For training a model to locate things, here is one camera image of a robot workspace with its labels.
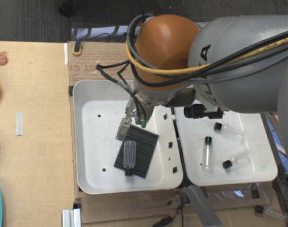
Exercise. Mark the clear plastic bottle black cap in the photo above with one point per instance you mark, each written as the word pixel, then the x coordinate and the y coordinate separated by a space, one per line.
pixel 230 131
pixel 129 154
pixel 207 154
pixel 239 158
pixel 272 213

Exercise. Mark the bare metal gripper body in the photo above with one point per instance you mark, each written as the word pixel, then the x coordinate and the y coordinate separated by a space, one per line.
pixel 143 105

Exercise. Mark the black ribbed rectangular mat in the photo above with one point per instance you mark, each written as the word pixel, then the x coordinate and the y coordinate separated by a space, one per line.
pixel 143 145

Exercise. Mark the brown cardboard board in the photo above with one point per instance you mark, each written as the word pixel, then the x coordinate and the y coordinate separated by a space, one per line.
pixel 98 60

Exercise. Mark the white plastic tray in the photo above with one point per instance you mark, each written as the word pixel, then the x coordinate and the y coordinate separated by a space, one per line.
pixel 229 174
pixel 98 138

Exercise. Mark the thin black rod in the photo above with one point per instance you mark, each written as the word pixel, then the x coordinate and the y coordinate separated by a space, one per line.
pixel 179 145

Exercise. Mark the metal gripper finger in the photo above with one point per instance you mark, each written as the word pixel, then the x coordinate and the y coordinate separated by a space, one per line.
pixel 123 131

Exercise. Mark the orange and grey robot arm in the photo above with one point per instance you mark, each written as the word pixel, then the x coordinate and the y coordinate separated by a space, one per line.
pixel 229 63

